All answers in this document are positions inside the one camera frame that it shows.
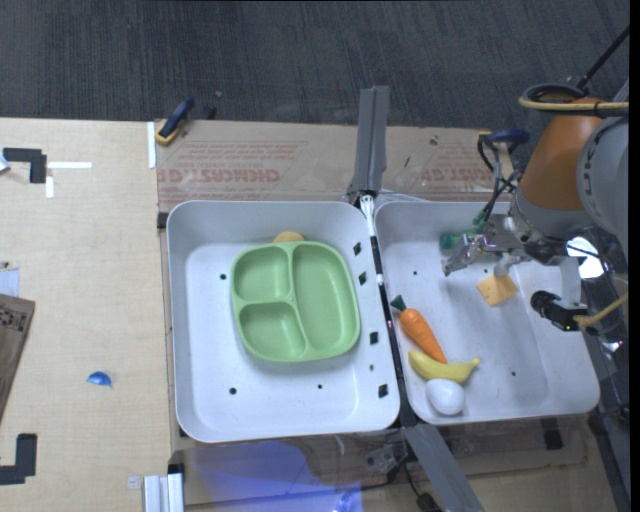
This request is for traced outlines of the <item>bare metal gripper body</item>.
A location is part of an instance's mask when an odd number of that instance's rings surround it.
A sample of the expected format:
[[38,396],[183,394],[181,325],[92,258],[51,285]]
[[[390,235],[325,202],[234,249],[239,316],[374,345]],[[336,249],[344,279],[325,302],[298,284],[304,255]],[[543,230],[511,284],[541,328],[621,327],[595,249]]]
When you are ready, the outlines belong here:
[[566,242],[546,236],[521,217],[491,214],[484,224],[485,250],[535,261],[558,261],[567,255]]

